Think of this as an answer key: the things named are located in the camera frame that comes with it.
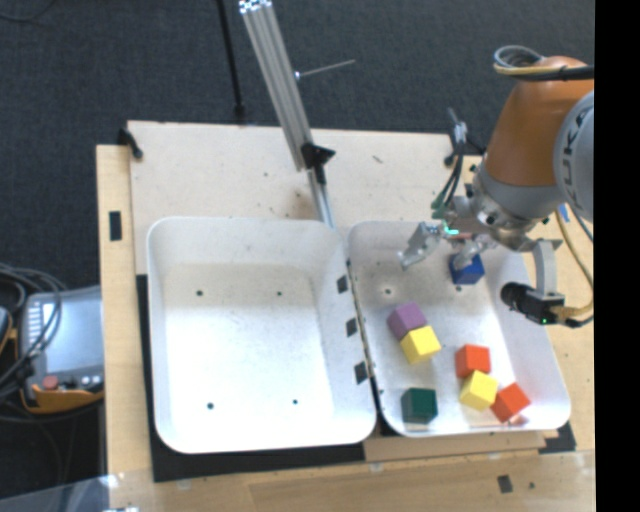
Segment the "dark green cube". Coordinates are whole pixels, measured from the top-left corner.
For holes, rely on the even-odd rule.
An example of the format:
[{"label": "dark green cube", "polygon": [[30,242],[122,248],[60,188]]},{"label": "dark green cube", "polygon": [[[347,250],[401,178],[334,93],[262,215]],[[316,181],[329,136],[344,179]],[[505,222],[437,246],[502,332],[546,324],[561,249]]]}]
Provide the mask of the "dark green cube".
[{"label": "dark green cube", "polygon": [[433,389],[409,388],[402,394],[402,419],[407,423],[429,423],[438,415]]}]

